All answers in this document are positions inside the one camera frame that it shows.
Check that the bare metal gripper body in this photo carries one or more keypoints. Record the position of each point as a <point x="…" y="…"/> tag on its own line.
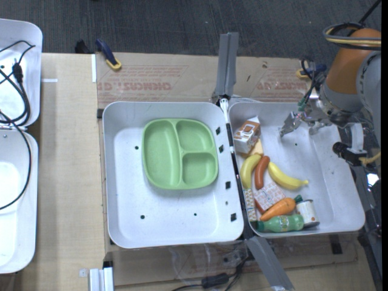
<point x="316" y="111"/>

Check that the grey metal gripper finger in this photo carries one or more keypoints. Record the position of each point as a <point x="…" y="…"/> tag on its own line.
<point x="316" y="128"/>
<point x="289" y="124"/>

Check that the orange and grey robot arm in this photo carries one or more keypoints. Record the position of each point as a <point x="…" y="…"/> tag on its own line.
<point x="344" y="68"/>

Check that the pale yellow wedge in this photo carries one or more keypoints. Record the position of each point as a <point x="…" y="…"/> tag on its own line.
<point x="259" y="148"/>

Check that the orange and white carton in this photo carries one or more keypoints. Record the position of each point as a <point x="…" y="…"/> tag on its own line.
<point x="247" y="135"/>

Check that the yellow banana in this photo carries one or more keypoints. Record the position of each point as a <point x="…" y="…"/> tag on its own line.
<point x="285" y="179"/>
<point x="248" y="170"/>

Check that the orange brown sausage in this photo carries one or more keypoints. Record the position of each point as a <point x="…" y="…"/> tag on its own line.
<point x="261" y="171"/>

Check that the white plastic tray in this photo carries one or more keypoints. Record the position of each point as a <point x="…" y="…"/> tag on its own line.
<point x="327" y="186"/>
<point x="169" y="211"/>

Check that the orange and white flat packet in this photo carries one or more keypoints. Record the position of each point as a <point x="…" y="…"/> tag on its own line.
<point x="268" y="196"/>

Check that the orange carrot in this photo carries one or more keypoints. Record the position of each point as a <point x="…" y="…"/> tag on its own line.
<point x="279" y="208"/>

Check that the white and orange can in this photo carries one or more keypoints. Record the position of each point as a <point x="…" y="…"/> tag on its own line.
<point x="308" y="212"/>

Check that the orange and white narrow packet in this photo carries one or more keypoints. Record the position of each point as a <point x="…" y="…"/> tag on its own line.
<point x="249" y="205"/>

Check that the green bottle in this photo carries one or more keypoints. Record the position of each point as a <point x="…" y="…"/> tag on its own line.
<point x="280" y="223"/>

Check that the brown cardboard board red print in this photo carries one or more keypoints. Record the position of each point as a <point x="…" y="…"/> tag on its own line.
<point x="188" y="77"/>

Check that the green divided plate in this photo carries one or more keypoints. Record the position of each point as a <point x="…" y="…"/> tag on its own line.
<point x="160" y="153"/>

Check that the black cylinder on white bracket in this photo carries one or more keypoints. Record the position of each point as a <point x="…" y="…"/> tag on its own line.
<point x="348" y="153"/>

